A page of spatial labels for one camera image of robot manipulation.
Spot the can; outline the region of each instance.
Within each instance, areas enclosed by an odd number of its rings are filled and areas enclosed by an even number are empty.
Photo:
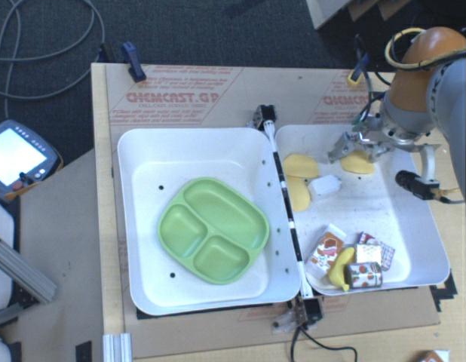
[[[382,269],[377,262],[355,262],[345,267],[345,280],[350,288],[380,287]]]

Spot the blue clip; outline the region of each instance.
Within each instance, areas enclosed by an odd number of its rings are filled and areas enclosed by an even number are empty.
[[[133,77],[135,82],[145,81],[146,74],[141,68],[141,63],[139,62],[139,57],[137,56],[136,47],[134,47],[130,41],[127,41],[121,46],[121,51],[125,62],[130,64],[130,76]]]

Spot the green divided plate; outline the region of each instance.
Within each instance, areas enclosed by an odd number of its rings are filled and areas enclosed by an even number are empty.
[[[268,240],[264,213],[225,183],[202,177],[187,183],[158,222],[163,248],[214,284],[236,281]]]

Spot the black floor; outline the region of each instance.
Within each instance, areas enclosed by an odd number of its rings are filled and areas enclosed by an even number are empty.
[[[391,71],[383,48],[395,32],[411,26],[461,30],[466,0],[413,0],[387,21],[377,7],[355,23],[343,10],[319,30],[305,0],[0,0],[0,58],[31,58],[14,63],[11,75],[11,64],[0,61],[0,122],[8,114],[37,131],[65,164],[92,149],[87,70],[103,37],[110,60],[118,63],[121,45],[131,41],[143,63],[348,69],[356,63],[359,34],[379,70]],[[83,35],[64,54],[36,59]]]

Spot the gray cable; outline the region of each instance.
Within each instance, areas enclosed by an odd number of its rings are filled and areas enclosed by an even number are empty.
[[[90,34],[92,28],[94,27],[95,24],[95,19],[97,18],[100,24],[100,29],[101,29],[101,43],[103,44],[106,40],[105,36],[105,29],[104,29],[104,22],[103,19],[99,13],[99,11],[96,9],[94,4],[92,3],[91,0],[79,0],[83,2],[85,5],[87,5],[91,9],[91,19],[89,23],[89,27],[87,30],[84,32],[84,34],[74,43],[71,45],[63,48],[62,50],[59,50],[57,52],[53,52],[50,54],[45,54],[37,57],[27,57],[27,58],[17,58],[17,53],[20,47],[20,36],[21,36],[21,19],[20,19],[20,13],[18,11],[19,6],[21,6],[24,2],[27,0],[19,0],[18,2],[14,2],[14,0],[8,0],[12,7],[8,12],[8,15],[2,25],[2,30],[0,32],[0,51],[2,49],[2,42],[5,37],[5,32],[8,28],[8,24],[10,23],[11,18],[15,15],[17,18],[17,37],[15,41],[15,47],[14,47],[14,52],[12,54],[12,57],[0,57],[0,63],[10,63],[9,69],[8,69],[8,74],[5,82],[5,90],[0,91],[0,97],[5,98],[5,117],[8,118],[8,100],[22,100],[22,101],[36,101],[36,100],[45,100],[51,97],[55,97],[56,95],[62,94],[67,90],[70,90],[71,88],[75,87],[77,84],[79,84],[82,80],[84,80],[90,73],[90,69],[87,69],[79,78],[77,78],[75,81],[73,81],[71,84],[66,85],[65,87],[56,90],[54,92],[51,92],[49,94],[43,94],[43,95],[37,95],[37,96],[21,96],[21,95],[14,95],[10,94],[8,92],[10,83],[11,83],[11,77],[12,77],[12,72],[14,69],[14,64],[15,63],[33,63],[37,62],[39,60],[46,60],[50,59],[53,57],[57,57],[59,55],[65,54],[66,52],[70,51],[71,49],[79,46]],[[99,58],[99,53],[94,60],[94,62],[98,61]]]

